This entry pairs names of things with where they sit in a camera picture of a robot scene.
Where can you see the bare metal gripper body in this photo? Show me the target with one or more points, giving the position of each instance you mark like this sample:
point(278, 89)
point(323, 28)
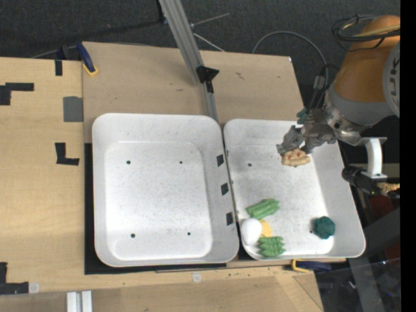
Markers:
point(320, 132)

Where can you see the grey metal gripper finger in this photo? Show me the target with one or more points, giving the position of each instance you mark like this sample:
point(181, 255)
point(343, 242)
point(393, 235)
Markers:
point(291, 140)
point(308, 147)

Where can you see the beige pizza slice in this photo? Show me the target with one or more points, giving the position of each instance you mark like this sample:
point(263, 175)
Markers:
point(297, 160)

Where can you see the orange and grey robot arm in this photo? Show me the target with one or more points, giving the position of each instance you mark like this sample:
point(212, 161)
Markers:
point(360, 73)

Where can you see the white plastic tray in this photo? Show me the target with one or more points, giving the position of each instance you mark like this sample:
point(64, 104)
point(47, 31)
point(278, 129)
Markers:
point(286, 193)
point(159, 193)

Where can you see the light green pea pods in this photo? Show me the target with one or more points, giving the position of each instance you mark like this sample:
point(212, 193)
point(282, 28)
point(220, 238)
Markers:
point(272, 246)
point(263, 208)

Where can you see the dark green broccoli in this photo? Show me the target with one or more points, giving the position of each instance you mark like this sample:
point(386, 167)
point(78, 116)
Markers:
point(324, 227)

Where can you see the yellow corn piece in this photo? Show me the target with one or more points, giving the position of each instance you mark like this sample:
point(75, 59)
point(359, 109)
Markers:
point(266, 228)

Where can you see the white egg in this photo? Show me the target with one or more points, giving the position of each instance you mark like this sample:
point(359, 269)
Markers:
point(251, 231)

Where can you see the black cylinder on white bracket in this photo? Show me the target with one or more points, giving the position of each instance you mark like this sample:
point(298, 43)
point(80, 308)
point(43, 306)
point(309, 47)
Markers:
point(373, 156)

